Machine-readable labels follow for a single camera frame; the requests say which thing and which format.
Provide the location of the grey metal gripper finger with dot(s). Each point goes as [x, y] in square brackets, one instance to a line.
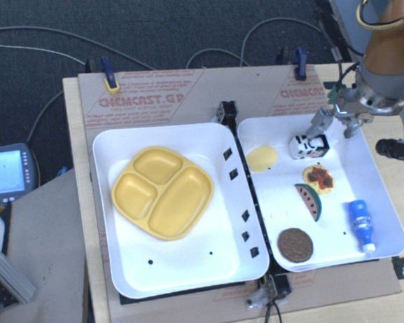
[319, 122]
[353, 127]

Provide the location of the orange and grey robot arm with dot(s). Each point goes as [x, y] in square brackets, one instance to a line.
[387, 49]

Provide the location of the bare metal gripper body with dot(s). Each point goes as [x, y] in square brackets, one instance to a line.
[355, 103]

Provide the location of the blue bottle white cap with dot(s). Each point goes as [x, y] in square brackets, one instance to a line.
[361, 222]

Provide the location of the black cylinder on white bracket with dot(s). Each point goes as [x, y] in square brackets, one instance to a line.
[396, 149]

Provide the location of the thin black and white rod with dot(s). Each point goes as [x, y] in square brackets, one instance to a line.
[251, 188]

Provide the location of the watermelon slice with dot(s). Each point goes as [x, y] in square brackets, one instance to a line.
[311, 200]

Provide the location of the yellow pasta with red meatballs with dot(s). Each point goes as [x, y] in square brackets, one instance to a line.
[319, 180]

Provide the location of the black and white milk carton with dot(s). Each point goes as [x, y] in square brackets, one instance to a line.
[301, 150]

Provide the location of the yellow round flat disc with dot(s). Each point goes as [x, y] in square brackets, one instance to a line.
[262, 158]

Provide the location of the white plastic tray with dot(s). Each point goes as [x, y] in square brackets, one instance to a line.
[365, 174]
[183, 264]

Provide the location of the brown round biscuit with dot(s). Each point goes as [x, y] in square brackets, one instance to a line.
[295, 245]

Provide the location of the yellow divided plate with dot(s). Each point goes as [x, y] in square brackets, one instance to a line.
[162, 192]

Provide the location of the brown cardboard board red print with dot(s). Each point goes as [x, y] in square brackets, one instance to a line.
[189, 98]

